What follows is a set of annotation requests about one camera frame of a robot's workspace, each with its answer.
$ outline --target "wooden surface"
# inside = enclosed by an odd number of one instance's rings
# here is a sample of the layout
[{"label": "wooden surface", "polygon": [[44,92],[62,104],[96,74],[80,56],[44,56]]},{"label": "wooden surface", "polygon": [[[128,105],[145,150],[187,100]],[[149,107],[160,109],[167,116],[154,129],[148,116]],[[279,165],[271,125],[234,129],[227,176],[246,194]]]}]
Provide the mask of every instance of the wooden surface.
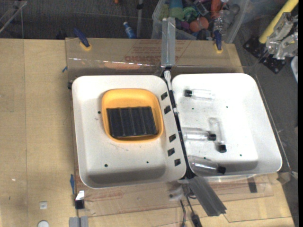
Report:
[{"label": "wooden surface", "polygon": [[[227,47],[237,63],[235,47]],[[35,227],[43,219],[51,227],[67,227],[69,217],[77,215],[70,185],[74,157],[65,66],[64,41],[0,40],[1,227]],[[225,215],[210,218],[201,206],[194,209],[204,227],[292,227],[275,178],[270,179],[273,196],[224,202]],[[39,208],[42,201],[47,201],[47,209]],[[92,217],[89,227],[174,227],[181,219],[177,207]]]}]

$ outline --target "orange ball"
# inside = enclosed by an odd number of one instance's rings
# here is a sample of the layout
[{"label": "orange ball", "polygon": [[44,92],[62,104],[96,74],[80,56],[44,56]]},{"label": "orange ball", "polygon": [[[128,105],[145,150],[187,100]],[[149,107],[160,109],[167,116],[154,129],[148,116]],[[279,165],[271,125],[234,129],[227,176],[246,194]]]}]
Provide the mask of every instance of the orange ball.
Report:
[{"label": "orange ball", "polygon": [[189,28],[192,32],[199,32],[201,29],[208,29],[209,22],[205,17],[200,17],[192,21]]}]

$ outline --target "black cap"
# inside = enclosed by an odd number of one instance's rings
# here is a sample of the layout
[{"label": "black cap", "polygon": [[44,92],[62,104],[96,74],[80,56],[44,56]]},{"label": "black cap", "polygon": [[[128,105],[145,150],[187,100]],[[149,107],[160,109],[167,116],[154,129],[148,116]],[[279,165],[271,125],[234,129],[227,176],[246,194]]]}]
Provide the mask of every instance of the black cap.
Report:
[{"label": "black cap", "polygon": [[185,97],[191,97],[193,95],[193,91],[191,91],[191,90],[185,90],[184,91],[184,96]]},{"label": "black cap", "polygon": [[216,134],[209,134],[208,140],[215,141],[217,139]]},{"label": "black cap", "polygon": [[219,152],[220,153],[225,153],[227,151],[226,145],[219,145]]},{"label": "black cap", "polygon": [[221,174],[224,174],[226,172],[226,168],[224,166],[218,166],[217,172],[221,173]]}]

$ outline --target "clear vial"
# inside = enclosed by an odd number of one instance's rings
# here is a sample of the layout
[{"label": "clear vial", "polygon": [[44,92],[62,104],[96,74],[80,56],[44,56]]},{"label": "clear vial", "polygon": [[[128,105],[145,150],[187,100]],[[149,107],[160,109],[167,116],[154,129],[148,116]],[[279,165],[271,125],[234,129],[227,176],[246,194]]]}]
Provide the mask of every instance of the clear vial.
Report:
[{"label": "clear vial", "polygon": [[204,90],[204,89],[185,90],[184,96],[190,97],[195,100],[207,100],[207,101],[215,100],[215,94],[211,90]]},{"label": "clear vial", "polygon": [[211,132],[216,134],[216,136],[217,136],[215,143],[218,147],[218,150],[221,153],[225,153],[227,150],[226,150],[224,135],[223,135],[220,121],[217,118],[210,118],[209,124],[210,124],[210,128],[211,128]]},{"label": "clear vial", "polygon": [[196,175],[225,174],[226,168],[202,157],[188,156],[189,164]]},{"label": "clear vial", "polygon": [[184,141],[193,140],[204,142],[209,140],[216,140],[215,134],[210,134],[209,132],[204,131],[200,128],[182,128],[182,133]]}]

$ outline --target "yellow tube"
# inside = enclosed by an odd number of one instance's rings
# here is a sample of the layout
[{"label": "yellow tube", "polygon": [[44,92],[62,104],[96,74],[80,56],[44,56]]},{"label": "yellow tube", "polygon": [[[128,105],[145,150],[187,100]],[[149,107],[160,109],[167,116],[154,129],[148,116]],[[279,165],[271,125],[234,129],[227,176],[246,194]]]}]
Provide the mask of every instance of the yellow tube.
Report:
[{"label": "yellow tube", "polygon": [[289,12],[291,12],[298,3],[299,3],[299,0],[288,0],[286,2],[286,4],[281,8],[281,10],[275,16],[275,18],[268,25],[268,27],[263,32],[263,34],[259,37],[259,42],[261,44],[265,44],[266,43],[267,37],[270,36],[273,33],[274,27],[276,26],[277,22],[281,18],[282,14],[283,13],[289,13]]}]

